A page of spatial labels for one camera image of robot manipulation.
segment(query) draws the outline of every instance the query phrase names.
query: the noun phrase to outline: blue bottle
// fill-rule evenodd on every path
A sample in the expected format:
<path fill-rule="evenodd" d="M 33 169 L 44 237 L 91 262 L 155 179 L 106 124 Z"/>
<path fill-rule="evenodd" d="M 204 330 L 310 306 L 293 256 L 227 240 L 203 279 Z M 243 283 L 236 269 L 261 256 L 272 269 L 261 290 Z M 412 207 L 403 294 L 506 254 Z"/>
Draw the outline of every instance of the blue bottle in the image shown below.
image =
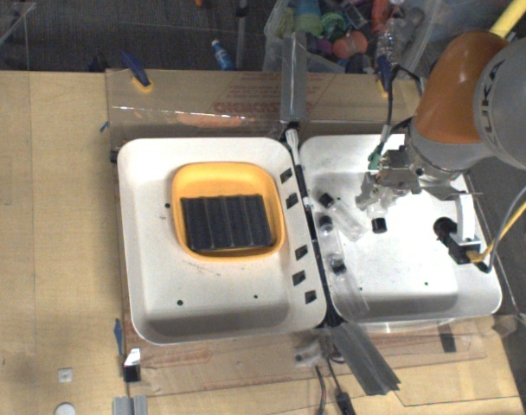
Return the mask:
<path fill-rule="evenodd" d="M 227 50 L 221 46 L 221 42 L 218 40 L 213 40 L 211 42 L 211 46 L 213 47 L 213 50 L 215 51 L 215 58 L 217 59 L 217 62 L 219 63 L 221 70 L 234 71 L 235 70 L 234 63 L 232 59 L 230 58 L 230 55 L 228 55 Z"/>

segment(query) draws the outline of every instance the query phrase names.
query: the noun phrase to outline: white plastic bin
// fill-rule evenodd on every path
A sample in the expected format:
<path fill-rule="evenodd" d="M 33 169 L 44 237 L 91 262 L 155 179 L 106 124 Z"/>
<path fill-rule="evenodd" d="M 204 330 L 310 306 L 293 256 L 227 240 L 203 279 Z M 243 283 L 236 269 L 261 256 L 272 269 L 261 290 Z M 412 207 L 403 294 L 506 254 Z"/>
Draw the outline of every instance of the white plastic bin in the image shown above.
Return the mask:
<path fill-rule="evenodd" d="M 277 0 L 265 26 L 266 55 L 263 70 L 280 69 L 282 40 L 277 30 L 282 13 L 291 0 Z M 419 7 L 426 18 L 417 30 L 413 44 L 401 64 L 408 70 L 427 75 L 446 44 L 455 36 L 472 29 L 489 29 L 511 0 L 404 0 L 404 7 Z M 310 72 L 343 73 L 344 69 L 323 57 L 308 54 Z"/>

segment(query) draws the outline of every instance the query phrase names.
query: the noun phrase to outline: black rectangular slot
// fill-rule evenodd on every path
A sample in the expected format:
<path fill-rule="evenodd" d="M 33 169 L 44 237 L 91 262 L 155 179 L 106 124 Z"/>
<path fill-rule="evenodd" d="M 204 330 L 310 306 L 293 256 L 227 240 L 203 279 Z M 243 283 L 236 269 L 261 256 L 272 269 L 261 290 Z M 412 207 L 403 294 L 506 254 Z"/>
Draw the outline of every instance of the black rectangular slot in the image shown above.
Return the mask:
<path fill-rule="evenodd" d="M 307 245 L 303 245 L 296 249 L 296 260 L 303 258 L 305 255 L 307 255 L 307 252 Z"/>
<path fill-rule="evenodd" d="M 305 304 L 314 302 L 317 299 L 317 293 L 314 290 L 308 290 L 305 293 Z"/>
<path fill-rule="evenodd" d="M 303 281 L 305 281 L 305 271 L 299 271 L 298 273 L 292 275 L 292 282 L 294 283 L 294 286 L 297 286 Z"/>
<path fill-rule="evenodd" d="M 292 178 L 292 176 L 293 176 L 292 169 L 288 168 L 282 174 L 280 174 L 280 182 L 282 182 L 282 184 L 284 184 L 288 180 L 290 180 L 290 178 Z"/>
<path fill-rule="evenodd" d="M 195 252 L 273 244 L 261 195 L 181 198 L 188 247 Z"/>
<path fill-rule="evenodd" d="M 292 206 L 298 203 L 298 195 L 292 194 L 286 198 L 286 208 L 290 209 Z"/>

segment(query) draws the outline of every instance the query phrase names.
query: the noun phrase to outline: yellow cable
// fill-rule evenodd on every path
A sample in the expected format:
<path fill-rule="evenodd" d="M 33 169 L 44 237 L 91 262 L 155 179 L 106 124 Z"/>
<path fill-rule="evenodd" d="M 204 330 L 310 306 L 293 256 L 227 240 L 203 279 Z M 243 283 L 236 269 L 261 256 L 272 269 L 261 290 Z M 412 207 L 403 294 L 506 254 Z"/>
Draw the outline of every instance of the yellow cable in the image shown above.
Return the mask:
<path fill-rule="evenodd" d="M 519 209 L 511 216 L 511 218 L 507 221 L 507 224 L 504 226 L 504 229 L 502 231 L 501 236 L 499 237 L 499 240 L 501 241 L 505 234 L 513 227 L 513 225 L 516 223 L 516 221 L 521 218 L 521 215 L 523 215 L 524 211 L 526 210 L 526 201 L 521 205 Z M 488 247 L 486 247 L 486 250 L 482 253 L 478 253 L 477 251 L 468 251 L 467 257 L 469 257 L 469 260 L 472 263 L 482 263 L 486 256 L 490 254 L 492 249 L 494 248 L 495 240 L 493 240 Z"/>
<path fill-rule="evenodd" d="M 513 0 L 491 27 L 492 34 L 505 38 L 526 12 L 526 0 Z"/>

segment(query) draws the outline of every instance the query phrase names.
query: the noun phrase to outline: white tray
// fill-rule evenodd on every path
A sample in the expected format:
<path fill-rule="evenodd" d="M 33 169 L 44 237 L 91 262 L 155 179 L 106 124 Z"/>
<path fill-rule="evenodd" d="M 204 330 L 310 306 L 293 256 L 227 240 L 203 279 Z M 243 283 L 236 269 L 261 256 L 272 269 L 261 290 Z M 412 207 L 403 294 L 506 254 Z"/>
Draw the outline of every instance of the white tray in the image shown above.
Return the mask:
<path fill-rule="evenodd" d="M 301 148 L 301 162 L 316 217 L 324 213 L 318 192 L 329 192 L 360 220 L 369 220 L 356 207 L 368 155 L 380 137 L 314 137 Z M 387 149 L 397 149 L 403 137 L 392 136 Z M 453 186 L 466 190 L 463 177 Z M 502 292 L 495 271 L 481 272 L 474 265 L 457 265 L 437 241 L 434 222 L 440 217 L 457 222 L 454 201 L 439 201 L 427 192 L 400 198 L 388 210 L 388 231 L 367 232 L 356 243 L 341 235 L 346 266 L 355 276 L 369 305 L 364 319 L 356 315 L 353 298 L 331 289 L 338 313 L 348 321 L 415 322 L 444 320 L 494 313 Z M 477 221 L 478 237 L 484 241 Z"/>
<path fill-rule="evenodd" d="M 170 186 L 185 164 L 245 162 L 274 179 L 285 215 L 286 239 L 267 257 L 247 262 L 200 261 L 175 234 Z M 119 152 L 119 189 L 131 317 L 148 342 L 167 344 L 240 335 L 296 332 L 319 325 L 326 302 L 301 199 L 286 208 L 296 177 L 286 148 L 269 138 L 153 138 Z M 296 260 L 295 250 L 307 246 Z M 295 274 L 305 279 L 294 285 Z"/>

